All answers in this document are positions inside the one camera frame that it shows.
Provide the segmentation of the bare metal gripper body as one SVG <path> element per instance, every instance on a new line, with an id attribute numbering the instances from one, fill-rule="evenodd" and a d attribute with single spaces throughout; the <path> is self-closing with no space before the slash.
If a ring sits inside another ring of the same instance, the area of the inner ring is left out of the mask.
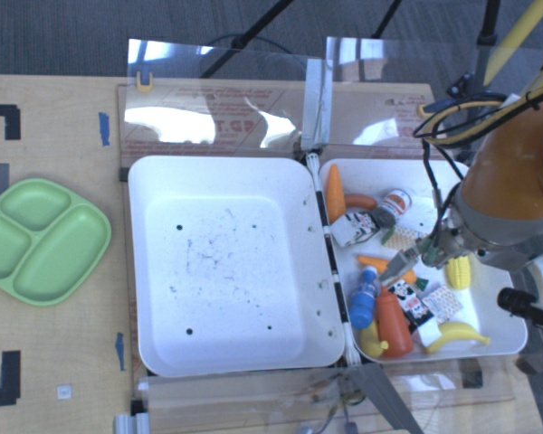
<path id="1" fill-rule="evenodd" d="M 460 229 L 447 222 L 435 227 L 429 235 L 418 241 L 417 246 L 423 264 L 437 269 L 465 253 Z"/>

